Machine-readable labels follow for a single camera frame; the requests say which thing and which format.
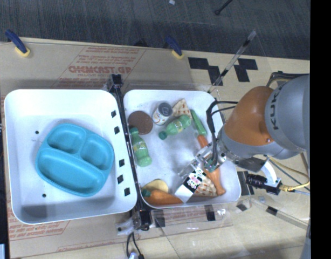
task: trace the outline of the green bottle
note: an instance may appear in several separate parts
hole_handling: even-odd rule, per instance
[[[175,135],[182,132],[185,128],[189,127],[191,123],[192,120],[188,115],[181,115],[179,118],[169,123],[165,131],[161,131],[158,135],[164,140],[168,135]]]
[[[140,167],[149,166],[152,162],[152,159],[149,156],[148,147],[146,146],[145,141],[139,136],[138,129],[133,127],[129,130],[129,132],[132,137],[132,149],[137,159],[137,164]]]

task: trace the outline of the blue divided plate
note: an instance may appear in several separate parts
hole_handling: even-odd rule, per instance
[[[114,161],[113,146],[98,134],[64,123],[43,141],[36,170],[51,185],[78,196],[92,196],[105,184]]]

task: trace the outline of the white can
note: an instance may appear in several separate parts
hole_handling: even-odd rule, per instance
[[[152,115],[152,120],[157,125],[163,125],[172,115],[173,108],[167,102],[160,103]]]

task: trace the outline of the brown disc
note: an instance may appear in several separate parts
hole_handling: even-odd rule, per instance
[[[153,128],[153,121],[151,117],[144,111],[135,111],[128,117],[128,125],[136,127],[139,134],[147,134]]]

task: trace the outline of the bin hole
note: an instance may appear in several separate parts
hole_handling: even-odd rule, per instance
[[[128,196],[131,193],[129,188],[126,188],[124,191],[125,191],[125,196]]]
[[[119,175],[118,178],[118,184],[120,184],[121,182],[123,182],[123,175]]]

